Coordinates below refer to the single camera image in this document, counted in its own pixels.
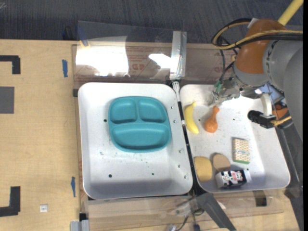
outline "toy sink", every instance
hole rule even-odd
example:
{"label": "toy sink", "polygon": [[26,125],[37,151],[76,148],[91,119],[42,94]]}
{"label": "toy sink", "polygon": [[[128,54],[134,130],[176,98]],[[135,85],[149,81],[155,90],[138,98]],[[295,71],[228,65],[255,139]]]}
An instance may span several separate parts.
{"label": "toy sink", "polygon": [[88,196],[181,195],[191,189],[191,166],[172,88],[87,83],[78,91],[78,104]]}

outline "black cable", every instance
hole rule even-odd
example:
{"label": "black cable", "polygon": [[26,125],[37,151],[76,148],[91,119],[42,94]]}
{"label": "black cable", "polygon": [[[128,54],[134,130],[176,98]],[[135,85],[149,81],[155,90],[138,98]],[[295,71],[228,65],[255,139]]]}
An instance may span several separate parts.
{"label": "black cable", "polygon": [[[230,45],[230,43],[224,37],[222,37],[222,39],[227,43],[227,45]],[[237,55],[237,50],[236,49],[232,49],[232,50]]]}
{"label": "black cable", "polygon": [[226,60],[225,60],[225,55],[223,53],[223,50],[219,50],[220,51],[220,55],[222,57],[222,71],[225,71],[226,68]]}
{"label": "black cable", "polygon": [[[274,35],[264,35],[264,36],[259,36],[259,37],[256,37],[256,38],[252,38],[252,39],[249,39],[245,42],[242,42],[242,43],[239,43],[239,44],[236,44],[229,48],[228,50],[230,49],[234,49],[234,48],[239,48],[245,44],[249,44],[249,43],[252,43],[252,42],[255,42],[255,41],[260,41],[260,40],[296,40],[296,41],[303,41],[304,39],[304,35],[303,34],[291,34],[291,33],[278,33],[278,34],[274,34]],[[215,46],[226,46],[226,45],[222,45],[222,44],[214,44]]]}
{"label": "black cable", "polygon": [[[204,213],[204,210],[203,209],[197,209],[197,210],[195,210],[194,212],[193,212],[193,214],[192,214],[192,217],[193,217],[193,221],[194,221],[194,223],[196,224],[196,216],[198,217],[198,216],[200,216],[200,215],[202,215]],[[178,228],[178,229],[176,229],[176,231],[180,231],[183,227],[184,227],[184,225],[186,224],[186,222],[187,222],[187,220],[188,220],[188,217],[189,216],[187,216],[186,218],[185,218],[185,220],[183,221],[183,224]]]}
{"label": "black cable", "polygon": [[229,27],[229,26],[231,26],[231,25],[233,25],[233,24],[237,24],[237,23],[251,22],[251,20],[252,20],[251,18],[240,18],[240,19],[231,21],[230,23],[228,23],[228,24],[226,24],[224,27],[222,27],[222,28],[212,37],[211,42],[214,43],[214,42],[213,42],[214,38],[215,38],[216,35],[217,35],[221,30],[223,30],[224,28]]}
{"label": "black cable", "polygon": [[187,217],[185,218],[185,220],[184,220],[182,226],[180,226],[180,227],[179,227],[178,229],[176,229],[175,231],[180,231],[180,230],[184,227],[184,225],[185,225],[186,222],[187,222],[188,217],[189,217],[189,216],[187,216]]}
{"label": "black cable", "polygon": [[222,82],[223,78],[225,77],[226,72],[227,72],[230,68],[233,67],[233,63],[234,63],[234,62],[230,63],[229,66],[225,69],[225,71],[222,72],[222,74],[221,74],[221,76],[220,76],[220,78],[219,78],[220,82]]}
{"label": "black cable", "polygon": [[291,122],[290,122],[289,124],[287,124],[287,125],[284,125],[284,126],[278,125],[277,128],[284,130],[284,129],[286,129],[286,128],[289,128],[291,125],[293,125],[293,121],[292,121],[292,120],[291,120]]}

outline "black tape mark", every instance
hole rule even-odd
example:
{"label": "black tape mark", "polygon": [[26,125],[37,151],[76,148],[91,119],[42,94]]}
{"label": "black tape mark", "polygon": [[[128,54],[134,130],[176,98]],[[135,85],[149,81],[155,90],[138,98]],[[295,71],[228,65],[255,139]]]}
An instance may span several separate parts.
{"label": "black tape mark", "polygon": [[0,207],[0,217],[17,216],[20,212],[20,187],[11,187],[10,205]]}
{"label": "black tape mark", "polygon": [[20,57],[16,55],[0,55],[0,62],[12,62],[12,75],[20,74]]}
{"label": "black tape mark", "polygon": [[73,89],[73,97],[78,97],[78,89]]}

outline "small box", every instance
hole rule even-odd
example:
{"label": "small box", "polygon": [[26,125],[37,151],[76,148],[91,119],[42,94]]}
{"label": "small box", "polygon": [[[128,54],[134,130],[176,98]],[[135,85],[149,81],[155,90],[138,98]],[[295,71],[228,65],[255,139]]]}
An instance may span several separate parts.
{"label": "small box", "polygon": [[250,148],[249,142],[242,139],[233,139],[233,161],[236,163],[249,164],[250,163]]}
{"label": "small box", "polygon": [[218,188],[232,188],[251,182],[249,171],[247,170],[230,170],[222,171],[215,176]]}

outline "yellow pole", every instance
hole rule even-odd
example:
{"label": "yellow pole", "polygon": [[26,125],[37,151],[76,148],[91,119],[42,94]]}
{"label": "yellow pole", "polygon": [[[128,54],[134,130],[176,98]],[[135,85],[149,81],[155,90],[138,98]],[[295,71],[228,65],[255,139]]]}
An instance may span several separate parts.
{"label": "yellow pole", "polygon": [[293,0],[289,7],[280,16],[278,22],[285,26],[303,3],[304,0]]}

